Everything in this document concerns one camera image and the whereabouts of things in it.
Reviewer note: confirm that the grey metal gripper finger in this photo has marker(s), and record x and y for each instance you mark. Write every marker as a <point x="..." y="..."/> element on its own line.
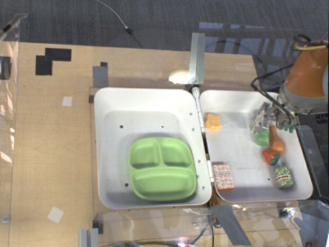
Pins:
<point x="255" y="125"/>
<point x="265" y="124"/>

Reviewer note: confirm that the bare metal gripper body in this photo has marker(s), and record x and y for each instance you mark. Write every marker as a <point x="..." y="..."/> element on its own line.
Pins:
<point x="274" y="114"/>

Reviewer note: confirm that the green toy pepper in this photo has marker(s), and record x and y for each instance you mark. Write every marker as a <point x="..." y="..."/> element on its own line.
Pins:
<point x="262" y="138"/>

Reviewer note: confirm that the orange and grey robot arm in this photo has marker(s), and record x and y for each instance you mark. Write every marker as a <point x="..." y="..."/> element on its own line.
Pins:
<point x="306" y="71"/>

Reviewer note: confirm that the orange pear-shaped toy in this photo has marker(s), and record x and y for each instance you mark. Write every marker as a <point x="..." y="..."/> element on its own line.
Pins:
<point x="277" y="145"/>

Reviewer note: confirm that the white plastic tray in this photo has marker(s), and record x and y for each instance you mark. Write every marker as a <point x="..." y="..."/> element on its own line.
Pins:
<point x="113" y="148"/>
<point x="241" y="148"/>

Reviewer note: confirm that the red toy strawberry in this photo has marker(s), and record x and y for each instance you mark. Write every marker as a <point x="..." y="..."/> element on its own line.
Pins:
<point x="270" y="157"/>

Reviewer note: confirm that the yellow toy corn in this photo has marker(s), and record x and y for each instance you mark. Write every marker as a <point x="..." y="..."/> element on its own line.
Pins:
<point x="212" y="122"/>

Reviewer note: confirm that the green and white can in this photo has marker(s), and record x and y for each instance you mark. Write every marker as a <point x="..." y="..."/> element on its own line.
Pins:
<point x="283" y="177"/>

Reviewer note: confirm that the orange and white carton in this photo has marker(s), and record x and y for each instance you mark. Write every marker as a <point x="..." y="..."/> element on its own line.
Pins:
<point x="223" y="177"/>

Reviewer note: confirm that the green divided plate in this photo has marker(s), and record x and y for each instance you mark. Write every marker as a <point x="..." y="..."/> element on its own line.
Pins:
<point x="162" y="181"/>

